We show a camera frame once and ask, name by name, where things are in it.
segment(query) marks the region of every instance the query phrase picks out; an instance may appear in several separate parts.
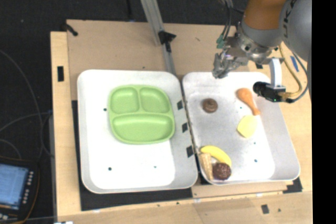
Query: tray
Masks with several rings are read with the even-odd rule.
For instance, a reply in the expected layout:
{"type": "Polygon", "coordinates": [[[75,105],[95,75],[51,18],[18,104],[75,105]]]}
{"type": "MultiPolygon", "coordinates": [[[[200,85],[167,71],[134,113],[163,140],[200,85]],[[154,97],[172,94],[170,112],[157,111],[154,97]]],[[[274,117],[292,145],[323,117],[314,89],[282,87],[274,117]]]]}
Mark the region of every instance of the tray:
{"type": "Polygon", "coordinates": [[[251,182],[287,181],[299,176],[300,165],[278,103],[272,103],[253,92],[257,81],[269,82],[260,72],[231,72],[215,79],[210,72],[192,72],[183,78],[186,108],[197,155],[204,145],[221,148],[232,160],[232,174],[227,180],[209,180],[214,185],[251,182]],[[251,115],[251,109],[239,100],[236,92],[249,88],[261,114],[257,130],[250,138],[237,132],[240,120],[251,115]],[[207,113],[203,100],[214,99],[218,109],[207,113]]]}
{"type": "Polygon", "coordinates": [[[196,159],[177,77],[159,71],[86,70],[78,77],[77,90],[81,177],[89,191],[184,189],[196,182],[196,159]],[[124,143],[110,125],[109,95],[118,87],[144,85],[160,89],[169,98],[174,134],[160,143],[124,143]]]}
{"type": "Polygon", "coordinates": [[[120,86],[111,91],[108,112],[112,133],[129,144],[160,143],[175,133],[167,94],[147,85],[120,86]]]}

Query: toy banana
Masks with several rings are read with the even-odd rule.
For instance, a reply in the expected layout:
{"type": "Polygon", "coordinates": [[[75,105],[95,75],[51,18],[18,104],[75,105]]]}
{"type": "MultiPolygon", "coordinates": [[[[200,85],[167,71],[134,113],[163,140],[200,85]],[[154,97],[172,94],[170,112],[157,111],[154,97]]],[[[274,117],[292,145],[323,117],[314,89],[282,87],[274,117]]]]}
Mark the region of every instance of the toy banana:
{"type": "Polygon", "coordinates": [[[202,153],[210,153],[211,157],[214,157],[220,163],[226,163],[231,167],[232,162],[230,157],[221,148],[213,145],[207,145],[201,147],[200,150],[202,153]]]}

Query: black floor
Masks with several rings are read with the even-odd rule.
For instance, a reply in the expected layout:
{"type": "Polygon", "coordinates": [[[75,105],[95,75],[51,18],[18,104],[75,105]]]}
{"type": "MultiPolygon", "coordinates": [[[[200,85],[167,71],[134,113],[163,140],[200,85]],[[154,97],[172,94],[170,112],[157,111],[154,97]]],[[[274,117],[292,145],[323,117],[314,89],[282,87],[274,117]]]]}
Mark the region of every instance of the black floor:
{"type": "MultiPolygon", "coordinates": [[[[221,25],[226,20],[217,0],[158,3],[165,23],[221,25]]],[[[244,9],[247,0],[233,3],[244,9]]],[[[63,30],[66,19],[146,21],[140,0],[0,0],[0,155],[17,158],[12,143],[23,159],[40,160],[42,181],[32,217],[53,215],[51,157],[43,151],[39,158],[40,118],[15,120],[40,112],[44,121],[52,111],[49,35],[63,30]]],[[[234,14],[233,23],[239,20],[234,14]]],[[[43,138],[48,147],[48,122],[43,138]]]]}

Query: screen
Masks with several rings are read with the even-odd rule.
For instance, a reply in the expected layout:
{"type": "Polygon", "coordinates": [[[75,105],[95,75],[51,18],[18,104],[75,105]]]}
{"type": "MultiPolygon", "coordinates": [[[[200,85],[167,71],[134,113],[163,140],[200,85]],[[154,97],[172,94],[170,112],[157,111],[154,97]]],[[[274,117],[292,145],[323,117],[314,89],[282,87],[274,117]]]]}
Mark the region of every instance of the screen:
{"type": "Polygon", "coordinates": [[[0,207],[19,209],[29,169],[0,164],[0,207]]]}

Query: yellow cable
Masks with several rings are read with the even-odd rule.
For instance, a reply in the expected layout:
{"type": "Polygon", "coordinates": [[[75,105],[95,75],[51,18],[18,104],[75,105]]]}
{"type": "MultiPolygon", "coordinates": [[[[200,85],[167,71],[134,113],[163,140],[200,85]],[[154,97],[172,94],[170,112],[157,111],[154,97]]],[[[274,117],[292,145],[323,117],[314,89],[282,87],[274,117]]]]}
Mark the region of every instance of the yellow cable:
{"type": "Polygon", "coordinates": [[[302,91],[302,85],[301,85],[301,82],[298,79],[298,77],[295,75],[294,71],[289,67],[288,62],[287,62],[287,60],[284,57],[284,53],[283,53],[282,45],[281,44],[279,45],[279,49],[280,49],[281,56],[284,58],[284,62],[286,64],[286,67],[288,68],[289,72],[292,74],[292,76],[296,80],[297,84],[299,85],[299,90],[296,91],[296,92],[280,92],[279,93],[279,95],[282,97],[282,99],[285,100],[287,98],[291,98],[293,96],[298,95],[302,91]]]}

